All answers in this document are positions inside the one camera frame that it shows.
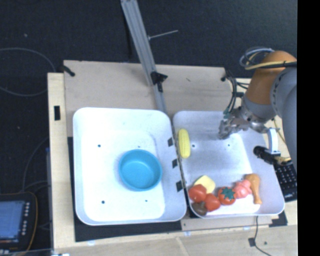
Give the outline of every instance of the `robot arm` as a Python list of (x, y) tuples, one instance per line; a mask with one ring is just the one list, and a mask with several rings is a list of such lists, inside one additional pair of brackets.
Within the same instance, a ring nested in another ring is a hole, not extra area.
[(251, 128), (267, 133), (265, 123), (276, 115), (282, 118), (283, 133), (290, 157), (297, 169), (297, 59), (284, 51), (266, 55), (254, 72), (241, 106), (233, 109), (219, 127), (219, 136)]

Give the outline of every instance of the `bowl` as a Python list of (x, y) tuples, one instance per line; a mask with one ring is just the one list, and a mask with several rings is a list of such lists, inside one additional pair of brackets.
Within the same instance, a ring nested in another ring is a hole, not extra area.
[(142, 149), (124, 153), (119, 161), (118, 171), (122, 182), (134, 191), (153, 189), (161, 181), (163, 174), (159, 160)]

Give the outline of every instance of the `toy chicken drumstick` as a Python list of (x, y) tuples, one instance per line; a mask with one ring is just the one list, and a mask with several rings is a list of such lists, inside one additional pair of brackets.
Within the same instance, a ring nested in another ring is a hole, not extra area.
[(253, 194), (253, 198), (254, 198), (253, 202), (256, 205), (261, 205), (262, 201), (259, 196), (260, 177), (255, 173), (251, 173), (251, 174), (247, 174), (244, 178), (246, 180), (250, 181), (250, 183), (251, 183), (250, 188), (252, 190), (252, 194)]

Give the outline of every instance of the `wooden table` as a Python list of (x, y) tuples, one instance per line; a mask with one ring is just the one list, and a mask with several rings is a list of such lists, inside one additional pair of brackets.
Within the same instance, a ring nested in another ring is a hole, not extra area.
[[(75, 242), (75, 226), (67, 137), (72, 117), (82, 107), (156, 109), (153, 89), (140, 64), (66, 60), (69, 73), (48, 74), (53, 248), (73, 255), (256, 255), (248, 238), (255, 217), (181, 220), (181, 231), (120, 236)], [(163, 83), (167, 114), (181, 110), (223, 111), (229, 103), (223, 67), (157, 65), (168, 76)], [(279, 140), (283, 156), (286, 146)], [(285, 204), (287, 226), (270, 227), (278, 216), (260, 216), (257, 245), (272, 255), (298, 254), (297, 202)]]

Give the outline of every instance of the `white tray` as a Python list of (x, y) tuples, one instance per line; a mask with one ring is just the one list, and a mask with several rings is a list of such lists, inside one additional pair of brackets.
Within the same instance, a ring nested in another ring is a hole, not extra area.
[(253, 196), (237, 199), (233, 205), (222, 205), (200, 218), (211, 219), (249, 215), (277, 215), (284, 210), (285, 201), (272, 165), (254, 155), (255, 146), (265, 147), (262, 134), (249, 129), (231, 134), (228, 139), (218, 139), (220, 111), (181, 111), (173, 117), (176, 134), (182, 128), (189, 134), (191, 154), (181, 158), (187, 189), (195, 180), (207, 175), (219, 187), (233, 186), (245, 174), (256, 173), (260, 177), (259, 194), (262, 204), (254, 204)]
[[(161, 182), (132, 191), (120, 180), (123, 153), (142, 149), (163, 169)], [(87, 225), (171, 222), (186, 213), (171, 122), (158, 110), (85, 107), (73, 116), (75, 210)]]

